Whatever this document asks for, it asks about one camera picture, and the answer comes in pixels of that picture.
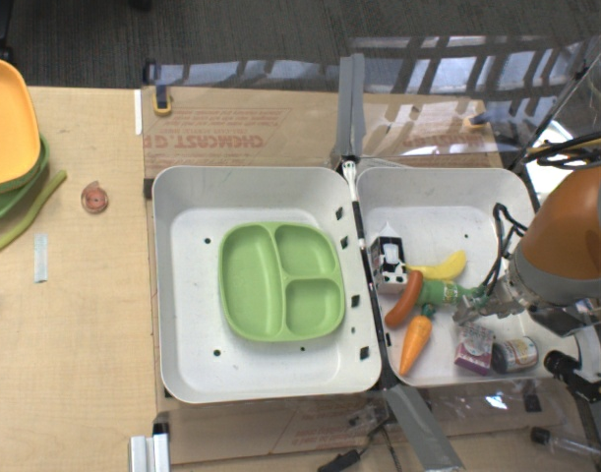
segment toy carrot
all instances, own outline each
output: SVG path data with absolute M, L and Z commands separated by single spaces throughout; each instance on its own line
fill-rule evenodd
M 398 372 L 401 376 L 407 374 L 429 341 L 431 329 L 433 328 L 431 317 L 434 313 L 434 307 L 430 304 L 425 304 L 422 307 L 420 315 L 411 319 L 405 332 L 405 339 L 402 343 L 402 351 L 400 353 L 400 369 L 398 369 Z
M 400 294 L 398 301 L 385 317 L 387 326 L 400 325 L 413 310 L 416 300 L 422 290 L 422 271 L 412 270 L 407 274 L 407 285 Z

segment yellow banana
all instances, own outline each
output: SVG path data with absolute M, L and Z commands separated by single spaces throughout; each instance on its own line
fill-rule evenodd
M 407 270 L 418 270 L 422 272 L 425 279 L 453 280 L 457 278 L 466 266 L 466 253 L 458 250 L 450 254 L 438 265 L 410 265 L 406 264 Z

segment green divided plate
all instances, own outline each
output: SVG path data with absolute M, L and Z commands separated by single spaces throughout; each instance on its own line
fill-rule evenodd
M 219 283 L 228 323 L 248 339 L 312 339 L 333 332 L 343 319 L 337 252 L 308 224 L 234 227 L 219 248 Z
M 39 167 L 36 173 L 24 186 L 19 189 L 14 189 L 13 191 L 7 191 L 5 193 L 0 194 L 0 218 L 5 216 L 7 212 L 18 202 L 20 201 L 28 191 L 31 190 L 33 184 L 37 182 L 39 177 L 42 175 L 44 170 L 46 169 L 46 165 L 48 164 L 50 154 L 50 148 L 48 145 L 48 141 L 40 135 L 40 154 L 38 158 Z

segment wooden table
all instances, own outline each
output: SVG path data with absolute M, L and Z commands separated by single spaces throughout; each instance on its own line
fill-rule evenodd
M 50 175 L 67 180 L 35 223 L 0 252 L 0 471 L 128 470 L 130 437 L 156 416 L 148 218 L 142 137 L 131 90 L 31 88 L 51 145 Z M 109 207 L 92 215 L 82 189 L 98 180 Z M 0 221 L 0 234 L 26 210 Z M 33 282 L 33 240 L 48 236 L 48 279 Z M 560 390 L 565 419 L 579 426 Z M 593 470 L 530 445 L 524 429 L 451 438 L 467 470 Z M 404 470 L 422 470 L 406 442 Z M 333 450 L 175 467 L 316 470 Z M 392 470 L 381 438 L 356 470 Z

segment gray floor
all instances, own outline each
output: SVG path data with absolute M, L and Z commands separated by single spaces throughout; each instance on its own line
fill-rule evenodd
M 360 36 L 601 33 L 601 0 L 16 0 L 9 44 L 28 84 L 135 88 L 161 63 L 338 64 Z

